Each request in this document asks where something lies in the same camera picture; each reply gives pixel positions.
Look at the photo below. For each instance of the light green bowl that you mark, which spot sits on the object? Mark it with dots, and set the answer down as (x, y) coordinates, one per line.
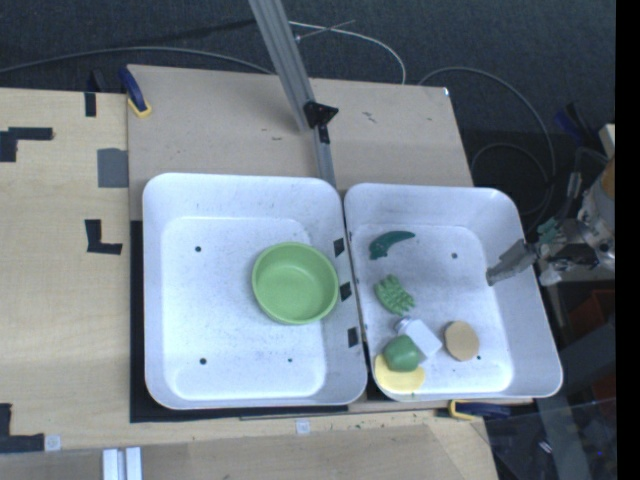
(295, 285)

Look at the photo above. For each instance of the green rounded cube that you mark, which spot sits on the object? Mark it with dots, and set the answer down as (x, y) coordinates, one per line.
(401, 354)

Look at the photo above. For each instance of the tan round biscuit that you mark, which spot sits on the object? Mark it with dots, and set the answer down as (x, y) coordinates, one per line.
(461, 341)

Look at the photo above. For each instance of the white plastic tray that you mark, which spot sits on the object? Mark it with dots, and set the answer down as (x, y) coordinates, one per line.
(225, 318)
(450, 288)

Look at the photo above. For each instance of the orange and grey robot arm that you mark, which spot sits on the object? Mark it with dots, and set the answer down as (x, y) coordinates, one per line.
(606, 203)

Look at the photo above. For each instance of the pale wood board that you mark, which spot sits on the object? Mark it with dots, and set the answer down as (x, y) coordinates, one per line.
(225, 128)

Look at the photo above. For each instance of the dark green curved toy vegetable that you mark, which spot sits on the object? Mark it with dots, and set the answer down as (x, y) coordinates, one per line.
(387, 243)

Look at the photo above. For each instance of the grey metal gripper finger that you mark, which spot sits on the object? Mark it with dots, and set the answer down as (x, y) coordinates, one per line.
(510, 265)

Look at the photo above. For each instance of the yellow flat round slice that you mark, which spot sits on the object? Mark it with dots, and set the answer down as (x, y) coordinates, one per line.
(400, 380)

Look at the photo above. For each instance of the light green ribbed toy vegetable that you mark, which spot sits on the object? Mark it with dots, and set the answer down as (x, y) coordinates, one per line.
(394, 295)

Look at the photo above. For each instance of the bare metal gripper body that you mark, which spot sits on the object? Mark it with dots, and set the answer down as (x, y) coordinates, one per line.
(575, 235)

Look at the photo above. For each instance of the small white bottle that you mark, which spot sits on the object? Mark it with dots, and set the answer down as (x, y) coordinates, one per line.
(425, 340)

